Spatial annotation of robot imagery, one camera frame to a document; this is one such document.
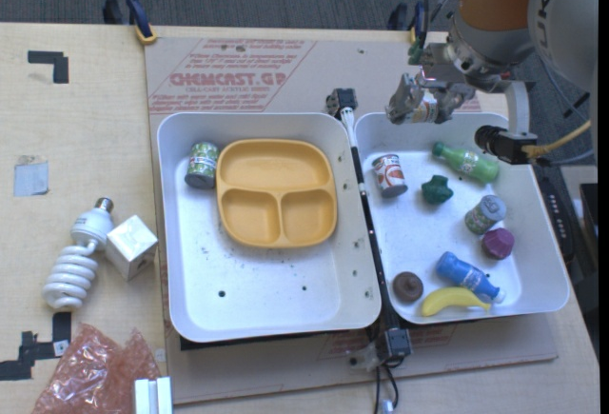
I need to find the white plastic tray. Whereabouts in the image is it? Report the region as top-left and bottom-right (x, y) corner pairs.
(353, 111), (572, 325)
(156, 111), (383, 344)

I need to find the brown doughnut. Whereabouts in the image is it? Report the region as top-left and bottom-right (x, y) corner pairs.
(391, 270), (425, 305)

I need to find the yellow banana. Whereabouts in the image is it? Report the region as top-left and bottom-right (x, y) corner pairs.
(420, 286), (493, 319)

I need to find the thin black and white rod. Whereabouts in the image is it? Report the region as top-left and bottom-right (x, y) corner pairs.
(339, 107), (402, 333)

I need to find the white foam block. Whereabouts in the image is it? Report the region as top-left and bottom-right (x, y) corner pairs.
(133, 375), (174, 414)

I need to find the green can dark lid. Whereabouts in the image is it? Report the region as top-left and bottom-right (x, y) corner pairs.
(184, 141), (222, 190)

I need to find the green broccoli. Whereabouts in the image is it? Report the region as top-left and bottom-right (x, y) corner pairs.
(420, 174), (455, 206)

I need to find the black block with thin wires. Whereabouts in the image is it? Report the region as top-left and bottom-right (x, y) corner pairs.
(377, 327), (413, 362)
(324, 87), (360, 119)

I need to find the green can grey lid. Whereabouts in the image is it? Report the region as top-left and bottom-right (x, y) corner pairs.
(463, 194), (508, 236)

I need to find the blue bottle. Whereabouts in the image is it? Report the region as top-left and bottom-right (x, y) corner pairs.
(435, 250), (507, 305)

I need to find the yellow divided plate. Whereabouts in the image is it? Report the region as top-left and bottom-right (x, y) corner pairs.
(215, 138), (340, 249)

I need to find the pink bubble wrap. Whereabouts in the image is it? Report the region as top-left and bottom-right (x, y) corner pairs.
(30, 323), (164, 414)

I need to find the white spiral light bulb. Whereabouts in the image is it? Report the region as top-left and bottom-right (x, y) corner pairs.
(42, 196), (117, 313)

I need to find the brown cardboard board red print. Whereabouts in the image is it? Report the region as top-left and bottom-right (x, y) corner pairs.
(144, 35), (559, 406)

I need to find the white cube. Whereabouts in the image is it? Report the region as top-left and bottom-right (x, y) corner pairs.
(105, 213), (160, 282)

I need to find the red and white can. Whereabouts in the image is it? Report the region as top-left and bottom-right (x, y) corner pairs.
(370, 152), (409, 200)

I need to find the green bottle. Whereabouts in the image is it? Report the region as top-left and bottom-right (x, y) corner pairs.
(431, 141), (501, 186)

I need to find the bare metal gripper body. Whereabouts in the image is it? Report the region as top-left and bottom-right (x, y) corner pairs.
(418, 39), (496, 93)

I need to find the small orange and white can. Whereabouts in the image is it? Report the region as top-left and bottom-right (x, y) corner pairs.
(403, 90), (442, 125)

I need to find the black cylinder on white bracket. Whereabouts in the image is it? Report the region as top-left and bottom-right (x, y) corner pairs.
(473, 80), (540, 166)

